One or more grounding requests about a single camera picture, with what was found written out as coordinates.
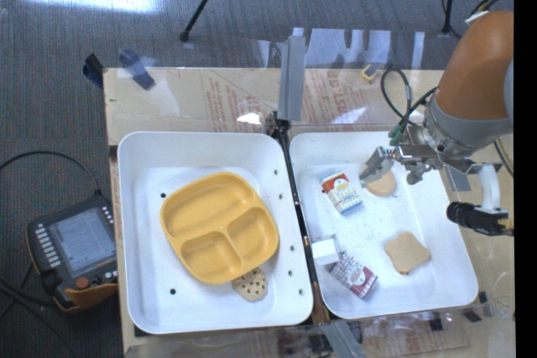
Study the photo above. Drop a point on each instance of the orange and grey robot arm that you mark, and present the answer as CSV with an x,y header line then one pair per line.
x,y
474,67

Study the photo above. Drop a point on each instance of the black block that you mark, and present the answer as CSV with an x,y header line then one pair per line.
x,y
282,126

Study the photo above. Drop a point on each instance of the orange white and blue carton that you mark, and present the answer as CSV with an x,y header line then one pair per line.
x,y
342,193

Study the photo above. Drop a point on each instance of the yellow divided plate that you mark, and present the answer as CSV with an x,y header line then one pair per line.
x,y
218,228

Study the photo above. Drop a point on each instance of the round tan biscuit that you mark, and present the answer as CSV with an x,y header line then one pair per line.
x,y
384,185

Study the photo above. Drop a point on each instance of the red and white carton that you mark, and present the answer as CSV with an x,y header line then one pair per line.
x,y
354,276

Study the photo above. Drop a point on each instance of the tan bread slice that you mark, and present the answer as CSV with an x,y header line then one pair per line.
x,y
407,252

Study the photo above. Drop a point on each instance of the brown cardboard board red print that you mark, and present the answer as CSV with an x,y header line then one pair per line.
x,y
189,100

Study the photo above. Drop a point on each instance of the white cube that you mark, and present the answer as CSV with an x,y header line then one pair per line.
x,y
325,251

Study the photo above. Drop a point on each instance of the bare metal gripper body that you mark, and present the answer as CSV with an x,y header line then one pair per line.
x,y
423,148

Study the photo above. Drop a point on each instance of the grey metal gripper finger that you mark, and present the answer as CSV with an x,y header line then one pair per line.
x,y
416,175
377,165

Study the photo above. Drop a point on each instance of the tan biscuit with dark dots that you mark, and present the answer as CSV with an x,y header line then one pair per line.
x,y
251,288

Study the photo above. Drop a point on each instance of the black cylinder on white bracket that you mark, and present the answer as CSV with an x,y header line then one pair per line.
x,y
474,218

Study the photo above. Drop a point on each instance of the white plastic tray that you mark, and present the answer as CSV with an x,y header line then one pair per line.
x,y
377,222
151,306

